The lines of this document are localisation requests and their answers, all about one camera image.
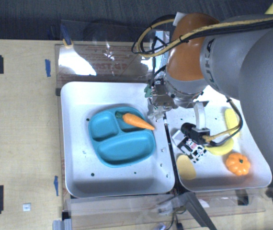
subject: blue plate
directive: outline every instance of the blue plate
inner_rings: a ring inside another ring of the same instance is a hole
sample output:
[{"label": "blue plate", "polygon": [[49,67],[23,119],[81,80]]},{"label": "blue plate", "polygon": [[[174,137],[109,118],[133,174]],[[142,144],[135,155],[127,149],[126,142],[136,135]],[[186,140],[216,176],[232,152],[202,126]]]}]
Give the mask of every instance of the blue plate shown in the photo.
[{"label": "blue plate", "polygon": [[132,113],[145,120],[132,107],[111,108],[94,115],[89,121],[89,135],[100,161],[109,167],[122,167],[152,155],[156,148],[152,131],[126,124],[115,117],[116,112]]}]

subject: wooden table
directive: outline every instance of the wooden table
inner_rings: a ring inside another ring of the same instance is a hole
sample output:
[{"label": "wooden table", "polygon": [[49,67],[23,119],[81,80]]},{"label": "wooden table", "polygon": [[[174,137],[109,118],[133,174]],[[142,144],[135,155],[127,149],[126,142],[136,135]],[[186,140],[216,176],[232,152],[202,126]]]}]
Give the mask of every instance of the wooden table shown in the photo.
[{"label": "wooden table", "polygon": [[[4,187],[1,229],[51,230],[63,209],[55,44],[59,41],[0,40],[0,185]],[[51,76],[45,60],[50,60]],[[54,185],[58,178],[58,195]],[[23,211],[23,204],[31,204]],[[273,202],[259,213],[212,217],[218,229],[273,230]],[[199,229],[194,219],[184,227]],[[152,229],[135,225],[109,229]]]}]

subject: toy carrot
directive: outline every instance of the toy carrot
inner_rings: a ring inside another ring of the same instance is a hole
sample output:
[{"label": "toy carrot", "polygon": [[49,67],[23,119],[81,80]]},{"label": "toy carrot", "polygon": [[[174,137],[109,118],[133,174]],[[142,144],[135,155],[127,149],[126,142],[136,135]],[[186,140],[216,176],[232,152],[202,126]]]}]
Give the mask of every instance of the toy carrot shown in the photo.
[{"label": "toy carrot", "polygon": [[154,130],[155,128],[153,126],[151,126],[149,123],[147,123],[145,120],[143,120],[142,118],[132,114],[132,113],[125,113],[122,114],[120,112],[116,112],[115,116],[117,118],[122,118],[123,121],[126,124],[135,126],[135,127],[139,127],[139,128],[147,128],[150,130]]}]

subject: sink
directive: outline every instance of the sink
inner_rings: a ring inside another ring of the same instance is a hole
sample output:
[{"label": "sink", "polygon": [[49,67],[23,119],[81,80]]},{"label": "sink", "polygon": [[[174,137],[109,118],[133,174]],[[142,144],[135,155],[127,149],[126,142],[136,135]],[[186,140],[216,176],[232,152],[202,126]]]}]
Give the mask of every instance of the sink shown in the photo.
[{"label": "sink", "polygon": [[[145,87],[114,82],[63,86],[65,182],[74,197],[163,194],[174,187],[164,122],[146,119]],[[114,111],[120,108],[133,110],[155,130],[115,120]]]}]

